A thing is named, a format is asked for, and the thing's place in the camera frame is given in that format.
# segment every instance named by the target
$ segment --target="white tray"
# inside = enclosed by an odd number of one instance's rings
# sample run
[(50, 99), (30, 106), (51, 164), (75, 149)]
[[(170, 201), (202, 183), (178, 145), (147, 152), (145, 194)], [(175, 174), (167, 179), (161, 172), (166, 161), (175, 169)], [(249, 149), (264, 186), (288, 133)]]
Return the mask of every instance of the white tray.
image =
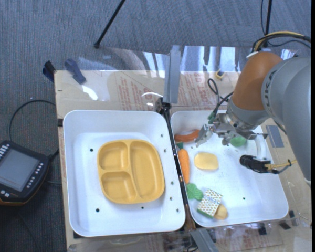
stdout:
[[(152, 111), (75, 110), (63, 122), (69, 220), (85, 237), (168, 232), (181, 228), (184, 205), (171, 141), (164, 118)], [(165, 190), (158, 199), (117, 204), (103, 194), (97, 153), (106, 142), (142, 139), (157, 149)]]
[[(174, 134), (201, 129), (207, 124), (207, 117), (212, 111), (179, 111), (171, 117)], [(261, 127), (254, 132), (262, 133)], [(207, 188), (223, 194), (222, 203), (228, 210), (224, 220), (210, 219), (197, 212), (199, 201), (189, 200), (193, 219), (203, 227), (227, 226), (281, 219), (287, 215), (288, 202), (278, 175), (257, 173), (242, 166), (239, 158), (243, 154), (257, 156), (254, 140), (236, 148), (231, 144), (222, 145), (222, 138), (217, 134), (204, 144), (196, 147), (194, 142), (184, 143), (184, 149), (190, 157), (190, 183), (205, 193)], [(272, 157), (266, 144), (267, 158)], [(194, 157), (198, 152), (209, 152), (217, 156), (219, 168), (216, 170), (200, 170), (194, 165)]]

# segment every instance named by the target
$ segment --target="divided yellow plate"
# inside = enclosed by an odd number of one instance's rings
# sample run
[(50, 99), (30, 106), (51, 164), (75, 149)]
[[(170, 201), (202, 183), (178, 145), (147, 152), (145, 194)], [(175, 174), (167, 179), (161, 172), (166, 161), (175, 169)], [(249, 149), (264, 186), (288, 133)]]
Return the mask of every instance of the divided yellow plate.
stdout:
[(101, 189), (112, 202), (150, 202), (164, 191), (159, 153), (147, 141), (125, 139), (107, 142), (98, 151), (97, 166)]

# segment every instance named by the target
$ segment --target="patterned box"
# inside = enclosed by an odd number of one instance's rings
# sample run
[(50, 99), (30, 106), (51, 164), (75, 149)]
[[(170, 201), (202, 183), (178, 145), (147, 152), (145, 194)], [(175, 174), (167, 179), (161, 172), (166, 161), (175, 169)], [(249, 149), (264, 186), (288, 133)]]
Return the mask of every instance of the patterned box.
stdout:
[(207, 189), (197, 207), (197, 211), (207, 217), (213, 218), (221, 203), (222, 197), (222, 194), (217, 193), (210, 188)]

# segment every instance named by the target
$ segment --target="gray carpet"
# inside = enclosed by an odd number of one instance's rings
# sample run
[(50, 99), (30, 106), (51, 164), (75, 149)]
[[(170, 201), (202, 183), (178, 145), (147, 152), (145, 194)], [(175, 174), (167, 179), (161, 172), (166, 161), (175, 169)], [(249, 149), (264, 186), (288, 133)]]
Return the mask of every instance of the gray carpet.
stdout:
[[(51, 61), (84, 58), (98, 69), (105, 49), (167, 54), (173, 45), (251, 47), (264, 35), (268, 0), (126, 0), (100, 48), (93, 44), (121, 0), (0, 0), (0, 142), (9, 138), (14, 111), (33, 99), (55, 103), (54, 84), (42, 69)], [(311, 36), (311, 0), (273, 0), (269, 32)], [(288, 39), (273, 40), (280, 44)], [(286, 48), (310, 55), (301, 43)], [(58, 148), (55, 107), (35, 102), (15, 116), (12, 139), (34, 151)], [(48, 180), (60, 181), (59, 158)], [(0, 252), (66, 251), (62, 190), (46, 182), (22, 207), (0, 206)]]

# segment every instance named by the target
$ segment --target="black pole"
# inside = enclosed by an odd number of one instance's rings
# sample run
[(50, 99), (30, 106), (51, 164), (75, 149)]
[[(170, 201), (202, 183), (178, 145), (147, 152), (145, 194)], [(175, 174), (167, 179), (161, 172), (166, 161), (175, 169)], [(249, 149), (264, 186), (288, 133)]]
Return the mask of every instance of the black pole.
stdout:
[(115, 17), (117, 16), (117, 14), (118, 14), (119, 10), (121, 9), (121, 7), (122, 7), (122, 5), (123, 5), (124, 2), (125, 2), (125, 0), (121, 0), (121, 1), (120, 1), (120, 4), (118, 5), (117, 9), (114, 11), (114, 13), (113, 13), (111, 19), (109, 20), (109, 22), (107, 23), (107, 25), (106, 25), (106, 27), (105, 27), (105, 29), (104, 29), (104, 31), (101, 33), (99, 39), (98, 39), (97, 42), (94, 44), (94, 47), (95, 47), (95, 48), (99, 48), (100, 42), (102, 41), (102, 39), (103, 39), (104, 35), (106, 34), (107, 30), (110, 28), (110, 26), (111, 26), (113, 20), (114, 20)]
[(269, 30), (269, 21), (271, 19), (271, 9), (272, 9), (272, 0), (269, 0), (268, 1), (268, 9), (267, 9), (267, 22), (266, 22), (265, 35), (268, 34), (268, 30)]

